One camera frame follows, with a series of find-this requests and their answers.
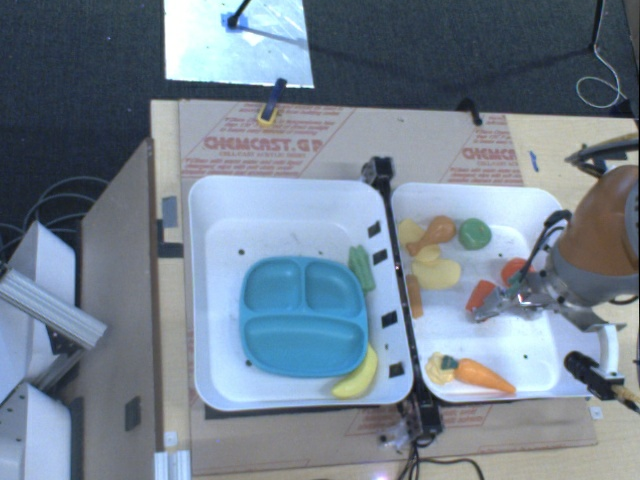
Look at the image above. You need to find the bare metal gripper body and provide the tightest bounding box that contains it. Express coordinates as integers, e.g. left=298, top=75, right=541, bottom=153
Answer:
left=499, top=271, right=576, bottom=321

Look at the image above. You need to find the red-orange wedge piece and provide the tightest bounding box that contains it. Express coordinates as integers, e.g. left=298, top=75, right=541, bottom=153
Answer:
left=465, top=279, right=498, bottom=314

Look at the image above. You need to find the white plastic tray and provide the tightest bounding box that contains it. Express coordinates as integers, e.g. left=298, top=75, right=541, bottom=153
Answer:
left=389, top=182, right=597, bottom=403
left=187, top=174, right=416, bottom=413

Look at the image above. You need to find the red round tomato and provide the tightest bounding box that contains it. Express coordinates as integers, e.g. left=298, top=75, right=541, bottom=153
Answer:
left=500, top=257, right=537, bottom=290

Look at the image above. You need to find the orange carrot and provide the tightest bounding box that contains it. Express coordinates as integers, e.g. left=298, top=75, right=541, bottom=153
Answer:
left=439, top=355, right=518, bottom=396

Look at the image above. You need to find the green round fruit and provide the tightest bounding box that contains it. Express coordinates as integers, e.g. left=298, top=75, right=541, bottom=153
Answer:
left=457, top=217, right=493, bottom=251

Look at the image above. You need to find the orange sausage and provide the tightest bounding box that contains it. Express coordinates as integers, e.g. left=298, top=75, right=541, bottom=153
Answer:
left=405, top=273, right=425, bottom=320

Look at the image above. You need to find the yellow lumpy toy food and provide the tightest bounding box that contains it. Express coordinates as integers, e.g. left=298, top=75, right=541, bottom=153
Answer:
left=425, top=351, right=459, bottom=386

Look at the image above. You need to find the orange chicken drumstick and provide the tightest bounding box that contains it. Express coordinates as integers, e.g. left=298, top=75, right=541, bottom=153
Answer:
left=405, top=215, right=458, bottom=258

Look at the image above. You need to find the thin black and white rod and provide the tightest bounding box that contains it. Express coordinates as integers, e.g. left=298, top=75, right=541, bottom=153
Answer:
left=377, top=177, right=434, bottom=422

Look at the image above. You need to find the green pea pod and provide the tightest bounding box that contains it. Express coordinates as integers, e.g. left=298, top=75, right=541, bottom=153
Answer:
left=347, top=245, right=378, bottom=294

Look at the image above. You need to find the yellow banana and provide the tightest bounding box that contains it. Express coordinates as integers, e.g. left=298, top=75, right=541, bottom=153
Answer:
left=331, top=343, right=380, bottom=401

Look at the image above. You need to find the blue divided plate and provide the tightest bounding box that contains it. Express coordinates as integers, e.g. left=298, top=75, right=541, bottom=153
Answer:
left=238, top=255, right=372, bottom=380

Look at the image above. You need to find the brown cardboard board red print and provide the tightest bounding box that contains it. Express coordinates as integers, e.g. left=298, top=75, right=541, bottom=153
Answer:
left=178, top=98, right=599, bottom=475

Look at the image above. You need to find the black cylinder on white bracket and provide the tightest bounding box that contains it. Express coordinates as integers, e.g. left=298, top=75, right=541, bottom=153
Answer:
left=563, top=320, right=627, bottom=402

